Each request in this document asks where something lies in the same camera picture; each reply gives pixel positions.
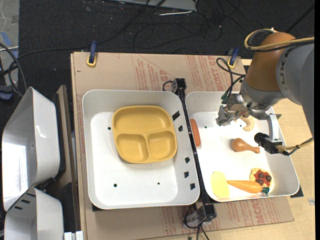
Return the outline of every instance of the toy waffle with berries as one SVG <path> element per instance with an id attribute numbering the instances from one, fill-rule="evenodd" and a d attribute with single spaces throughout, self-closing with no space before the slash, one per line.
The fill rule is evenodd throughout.
<path id="1" fill-rule="evenodd" d="M 272 184 L 274 183 L 274 180 L 270 172 L 261 168 L 251 169 L 249 180 L 253 182 L 258 182 L 264 189 L 268 188 L 268 192 Z"/>

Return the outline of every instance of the white container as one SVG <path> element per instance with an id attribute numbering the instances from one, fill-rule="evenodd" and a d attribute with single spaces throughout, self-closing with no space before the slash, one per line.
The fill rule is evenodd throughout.
<path id="1" fill-rule="evenodd" d="M 204 187 L 208 195 L 218 202 L 270 198 L 294 195 L 300 187 L 299 180 L 290 156 L 280 153 L 270 154 L 260 147 L 260 153 L 253 151 L 235 152 L 231 148 L 231 140 L 241 138 L 251 146 L 257 147 L 254 136 L 261 132 L 269 134 L 268 122 L 255 119 L 252 131 L 244 131 L 246 126 L 241 119 L 232 121 L 228 126 L 216 123 L 224 92 L 191 92 L 185 98 L 190 119 L 195 119 L 201 145 L 197 147 L 199 165 L 202 172 Z M 223 172 L 227 180 L 249 180 L 251 169 L 261 168 L 269 171 L 274 184 L 267 194 L 261 192 L 251 194 L 233 186 L 229 187 L 230 196 L 219 198 L 211 186 L 211 175 L 215 171 Z"/>
<path id="2" fill-rule="evenodd" d="M 120 158 L 112 131 L 113 114 L 138 105 L 159 106 L 171 116 L 179 112 L 173 120 L 177 138 L 174 157 L 140 164 Z M 196 164 L 177 95 L 165 91 L 91 90 L 83 96 L 82 107 L 88 194 L 93 205 L 109 210 L 189 205 L 198 200 Z"/>
<path id="3" fill-rule="evenodd" d="M 60 201 L 34 187 L 6 213 L 4 240 L 62 240 L 63 235 Z"/>
<path id="4" fill-rule="evenodd" d="M 2 135 L 2 192 L 6 211 L 31 186 L 57 175 L 60 151 L 56 107 L 29 87 Z"/>

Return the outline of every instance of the orange carrot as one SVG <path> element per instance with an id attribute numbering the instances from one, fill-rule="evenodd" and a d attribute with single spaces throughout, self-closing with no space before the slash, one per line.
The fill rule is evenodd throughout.
<path id="1" fill-rule="evenodd" d="M 197 125 L 196 120 L 191 118 L 190 119 L 190 125 L 191 125 L 191 130 L 192 130 L 192 133 L 193 133 L 195 146 L 199 147 L 201 145 L 201 139 L 200 139 L 200 133 L 199 133 L 199 129 L 198 129 L 198 125 Z"/>
<path id="2" fill-rule="evenodd" d="M 262 186 L 256 182 L 251 180 L 227 180 L 226 181 L 229 185 L 234 186 L 238 189 L 243 191 L 257 194 L 262 191 Z"/>

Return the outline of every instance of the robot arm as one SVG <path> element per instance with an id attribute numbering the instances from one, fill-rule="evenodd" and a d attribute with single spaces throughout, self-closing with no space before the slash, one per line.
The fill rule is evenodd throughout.
<path id="1" fill-rule="evenodd" d="M 274 147 L 279 144 L 277 115 L 269 115 L 266 111 L 281 99 L 288 98 L 302 106 L 314 137 L 315 45 L 314 38 L 307 40 L 300 41 L 284 32 L 268 35 L 260 46 L 268 50 L 260 49 L 254 54 L 239 94 L 233 93 L 226 105 L 220 106 L 217 124 L 227 126 L 241 116 L 268 120 L 269 136 L 265 136 L 269 138 L 270 146 Z M 261 136 L 255 138 L 257 143 L 261 140 Z M 277 153 L 276 149 L 266 150 Z"/>

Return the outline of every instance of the cardboard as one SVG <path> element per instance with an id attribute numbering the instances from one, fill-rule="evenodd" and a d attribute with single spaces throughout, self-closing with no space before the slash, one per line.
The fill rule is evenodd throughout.
<path id="1" fill-rule="evenodd" d="M 219 68 L 216 63 L 216 59 L 221 56 L 98 53 L 95 67 L 89 67 L 86 65 L 88 55 L 87 52 L 74 52 L 70 57 L 80 222 L 85 239 L 139 240 L 161 239 L 171 236 L 169 239 L 185 240 L 187 236 L 194 237 L 195 230 L 189 229 L 183 224 L 183 218 L 188 210 L 188 207 L 185 206 L 93 211 L 88 195 L 82 97 L 86 92 L 94 89 L 162 91 L 163 84 L 166 81 L 172 81 L 174 78 L 186 79 L 187 93 L 225 91 L 231 81 L 229 73 Z M 236 59 L 233 70 L 244 74 L 241 58 Z M 233 91 L 239 91 L 239 88 L 240 83 L 237 83 Z M 309 133 L 308 130 L 305 130 L 305 126 L 304 124 L 304 128 L 302 127 L 304 130 L 300 129 L 300 134 L 303 135 L 302 139 L 290 138 L 288 141 L 284 134 L 286 142 L 306 140 Z M 310 155 L 312 156 L 314 150 L 312 150 L 312 146 L 310 148 Z M 313 165 L 310 155 L 307 162 L 308 168 Z M 313 178 L 311 171 L 311 174 L 303 180 L 303 183 L 309 182 L 308 187 L 314 187 L 314 171 Z M 308 194 L 314 198 L 313 189 Z M 248 234 L 254 236 L 250 236 L 249 239 L 274 239 L 274 237 L 278 239 L 286 237 L 289 237 L 289 239 L 306 239 L 306 236 L 312 238 L 315 232 L 315 227 L 312 227 L 315 221 L 312 214 L 314 206 L 313 208 L 308 207 L 306 199 L 298 201 L 299 206 L 303 207 L 308 215 L 298 217 L 299 224 L 297 224 L 294 223 L 294 214 L 291 211 L 295 206 L 292 204 L 290 206 L 290 202 L 290 198 L 281 196 L 217 203 L 214 205 L 217 218 L 204 224 L 203 228 L 212 239 L 216 239 L 215 236 L 219 236 L 219 232 L 226 229 L 232 229 L 231 231 L 223 231 L 226 236 L 229 236 L 228 239 L 248 239 Z M 284 222 L 290 222 L 289 226 L 283 226 L 284 224 L 288 225 Z M 271 230 L 268 225 L 276 226 Z M 258 227 L 254 227 L 253 229 L 256 230 L 253 232 L 250 229 L 251 226 Z"/>

